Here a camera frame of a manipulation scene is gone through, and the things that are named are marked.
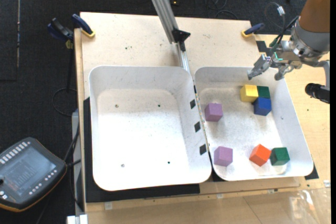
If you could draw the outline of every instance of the beige floor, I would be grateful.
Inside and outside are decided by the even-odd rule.
[[[89,223],[328,224],[331,188],[90,212]]]

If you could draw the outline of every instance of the orange-red block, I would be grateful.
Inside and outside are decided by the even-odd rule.
[[[262,166],[268,161],[271,153],[271,150],[259,144],[252,150],[249,160],[259,166]]]

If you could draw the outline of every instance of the cube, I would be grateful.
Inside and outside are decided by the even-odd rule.
[[[214,164],[220,166],[228,166],[233,162],[233,149],[229,147],[219,146],[214,152]]]
[[[240,99],[242,102],[254,102],[258,98],[258,88],[256,85],[244,85],[240,89]]]
[[[259,144],[252,150],[249,160],[259,166],[263,166],[268,161],[271,152],[271,150]]]
[[[289,154],[286,147],[275,147],[270,156],[271,164],[284,165],[289,162]]]
[[[267,86],[257,86],[257,90],[258,90],[258,97],[269,99],[271,98],[271,94]]]
[[[219,121],[223,116],[223,109],[221,104],[209,103],[205,108],[206,121]]]
[[[253,102],[253,106],[256,115],[266,116],[272,110],[272,104],[269,98],[258,97]]]

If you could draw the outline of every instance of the empty white tray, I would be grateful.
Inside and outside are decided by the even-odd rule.
[[[209,178],[211,162],[187,71],[98,66],[90,72],[89,87],[92,169],[100,188],[194,184]]]
[[[218,146],[233,149],[233,162],[227,167],[213,164],[216,174],[227,181],[306,176],[313,161],[298,121],[286,81],[276,81],[277,69],[248,80],[248,67],[203,67],[195,73],[195,84],[204,114],[208,103],[220,103],[223,117],[218,122],[204,122],[211,157]],[[267,86],[272,111],[267,116],[255,115],[251,103],[240,100],[245,84]],[[286,147],[290,161],[272,166],[270,160],[259,167],[249,160],[255,146],[268,149]]]

